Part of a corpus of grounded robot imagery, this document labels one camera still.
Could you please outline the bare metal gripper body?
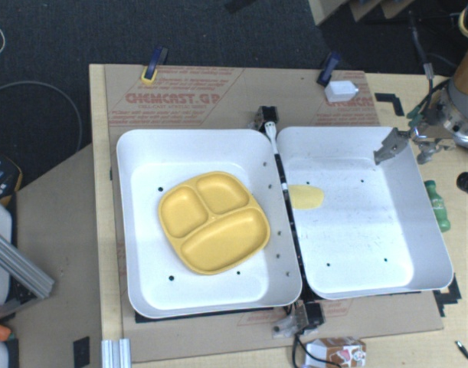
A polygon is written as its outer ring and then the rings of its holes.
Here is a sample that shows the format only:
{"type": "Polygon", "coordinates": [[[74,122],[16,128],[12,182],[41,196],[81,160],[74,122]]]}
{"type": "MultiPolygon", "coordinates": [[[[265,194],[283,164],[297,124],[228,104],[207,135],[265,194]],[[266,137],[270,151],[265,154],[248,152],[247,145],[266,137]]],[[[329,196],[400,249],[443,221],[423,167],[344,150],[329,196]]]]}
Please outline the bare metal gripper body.
{"type": "Polygon", "coordinates": [[[410,128],[422,140],[452,140],[468,149],[468,106],[436,103],[419,113],[410,128]]]}

